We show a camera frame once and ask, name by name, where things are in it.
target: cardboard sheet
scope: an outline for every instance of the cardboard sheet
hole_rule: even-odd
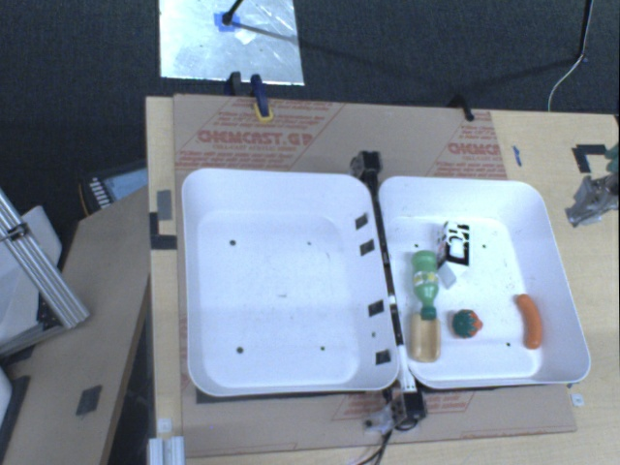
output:
[[[261,124],[250,99],[176,96],[173,102],[177,236],[180,186],[190,171],[225,167],[270,171],[349,170],[360,150],[382,153],[392,175],[506,178],[488,111],[271,100]],[[187,456],[372,445],[363,422],[384,406],[378,392],[215,399],[187,373],[184,250],[178,239],[182,434]],[[563,386],[434,392],[429,415],[395,442],[439,441],[575,430]]]

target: white tray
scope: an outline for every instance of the white tray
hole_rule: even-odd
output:
[[[544,202],[527,184],[427,177],[393,177],[381,187],[392,276],[403,330],[419,301],[413,291],[412,256],[436,250],[447,220],[470,225],[470,267],[435,300],[442,323],[441,356],[410,359],[418,380],[432,388],[473,388],[583,379],[590,356]],[[524,346],[525,327],[514,302],[530,295],[542,319],[542,345]],[[475,310],[482,330],[457,338],[451,316]]]
[[[471,228],[469,270],[436,299],[441,356],[408,361],[420,382],[482,388],[586,376],[590,357],[536,190],[511,181],[393,177],[381,186],[380,202],[407,345],[420,308],[413,254],[436,250],[447,220]],[[198,388],[232,396],[373,390],[393,382],[398,362],[386,278],[372,201],[358,180],[197,170],[183,184],[182,206],[188,365]],[[362,255],[364,246],[374,249]],[[524,346],[514,302],[522,293],[541,313],[537,350]],[[451,331],[461,308],[484,322],[474,338]],[[375,309],[382,311],[370,315]]]
[[[393,382],[386,278],[361,182],[197,170],[182,206],[188,365],[199,389],[231,396]],[[383,311],[370,315],[372,304]]]

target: aluminum foil sheet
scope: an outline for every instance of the aluminum foil sheet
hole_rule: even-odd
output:
[[[160,0],[163,78],[303,85],[293,0],[245,0],[232,26],[221,24],[235,0]]]

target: red and green toy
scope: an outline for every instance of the red and green toy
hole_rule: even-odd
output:
[[[482,321],[474,310],[459,310],[452,319],[452,328],[457,336],[470,338],[482,329]]]

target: gray carpet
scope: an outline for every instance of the gray carpet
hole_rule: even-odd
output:
[[[304,87],[270,95],[546,109],[578,51],[585,0],[294,0]],[[158,0],[0,0],[0,187],[63,232],[78,178],[144,155],[143,101],[221,93],[159,78]],[[620,0],[596,0],[588,62],[554,109],[616,112]]]

